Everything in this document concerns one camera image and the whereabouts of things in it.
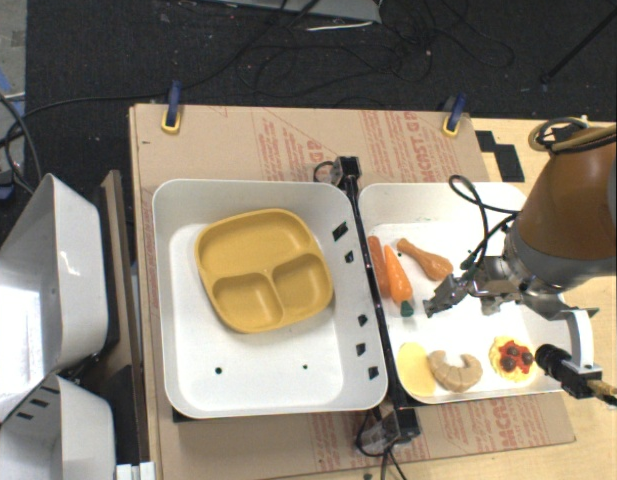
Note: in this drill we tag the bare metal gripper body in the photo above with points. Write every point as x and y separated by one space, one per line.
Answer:
494 279

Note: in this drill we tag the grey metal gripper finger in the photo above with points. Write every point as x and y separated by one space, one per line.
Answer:
450 286
435 306

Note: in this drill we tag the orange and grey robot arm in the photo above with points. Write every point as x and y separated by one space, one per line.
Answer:
568 208

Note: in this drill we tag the brown chicken drumstick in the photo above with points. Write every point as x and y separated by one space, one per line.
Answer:
430 264

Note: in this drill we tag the white plastic tray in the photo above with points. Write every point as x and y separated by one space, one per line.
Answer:
58 438
468 323
268 368
48 288

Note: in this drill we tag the orange carrot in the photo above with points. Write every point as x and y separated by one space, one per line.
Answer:
398 280

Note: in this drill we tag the yellow flat oval slice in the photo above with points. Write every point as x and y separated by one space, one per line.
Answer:
415 370

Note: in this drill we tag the thin black rod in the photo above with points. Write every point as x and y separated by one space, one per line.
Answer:
372 278

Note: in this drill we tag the orange sausage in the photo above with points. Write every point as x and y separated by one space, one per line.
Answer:
378 265

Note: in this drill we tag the beige croissant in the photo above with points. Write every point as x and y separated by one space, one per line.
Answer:
455 374

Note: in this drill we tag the yellow spaghetti with meatballs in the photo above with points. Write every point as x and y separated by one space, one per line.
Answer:
510 363

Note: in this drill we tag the yellow divided plate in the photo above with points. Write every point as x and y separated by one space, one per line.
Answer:
258 263

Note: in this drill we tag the brown cardboard board red print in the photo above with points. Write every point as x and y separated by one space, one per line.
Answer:
228 143

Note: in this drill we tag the black cylinder on white bracket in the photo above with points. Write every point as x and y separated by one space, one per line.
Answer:
563 365

